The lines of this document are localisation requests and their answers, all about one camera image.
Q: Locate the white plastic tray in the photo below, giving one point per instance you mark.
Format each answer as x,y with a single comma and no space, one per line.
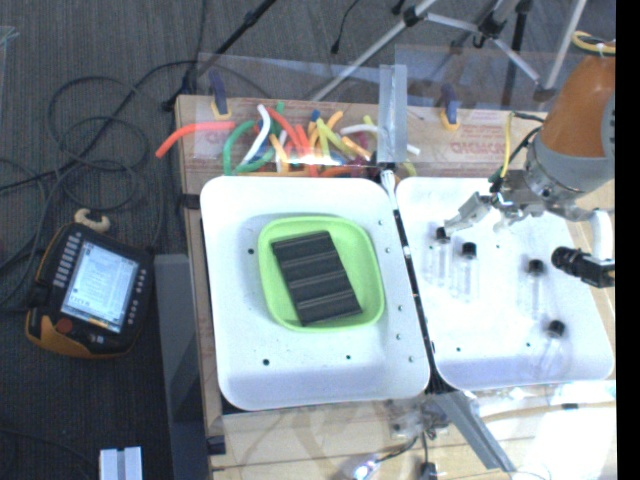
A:
320,363
500,348

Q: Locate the black ribbed rectangular block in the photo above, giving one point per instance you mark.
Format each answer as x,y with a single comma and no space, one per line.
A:
315,278

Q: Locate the yellow foam tube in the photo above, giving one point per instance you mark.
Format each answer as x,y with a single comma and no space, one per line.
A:
340,140

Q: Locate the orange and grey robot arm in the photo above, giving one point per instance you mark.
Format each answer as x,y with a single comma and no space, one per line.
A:
580,118

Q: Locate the long orange foam tube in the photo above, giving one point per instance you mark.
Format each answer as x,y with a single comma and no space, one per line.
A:
190,133

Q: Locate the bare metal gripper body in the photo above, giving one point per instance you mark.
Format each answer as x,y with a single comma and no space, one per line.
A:
542,193

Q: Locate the black cylinder on white bracket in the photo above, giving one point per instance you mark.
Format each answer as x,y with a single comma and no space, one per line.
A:
582,263

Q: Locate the red foam tube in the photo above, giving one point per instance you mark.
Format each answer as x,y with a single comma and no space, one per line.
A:
285,125

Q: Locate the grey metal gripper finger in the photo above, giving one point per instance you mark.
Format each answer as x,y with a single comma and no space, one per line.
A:
507,220
470,213

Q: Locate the green foam tube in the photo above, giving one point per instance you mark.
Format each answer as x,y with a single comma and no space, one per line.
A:
230,143

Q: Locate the clear bottle with black cap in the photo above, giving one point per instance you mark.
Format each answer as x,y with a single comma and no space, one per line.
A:
535,288
466,273
440,260
550,353

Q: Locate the brown cardboard board, red print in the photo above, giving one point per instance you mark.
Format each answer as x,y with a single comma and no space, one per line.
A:
450,143

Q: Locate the white foam tube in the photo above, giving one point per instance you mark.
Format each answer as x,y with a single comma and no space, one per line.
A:
262,133
360,129

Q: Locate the green square plate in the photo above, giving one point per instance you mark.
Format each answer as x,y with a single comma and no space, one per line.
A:
372,268

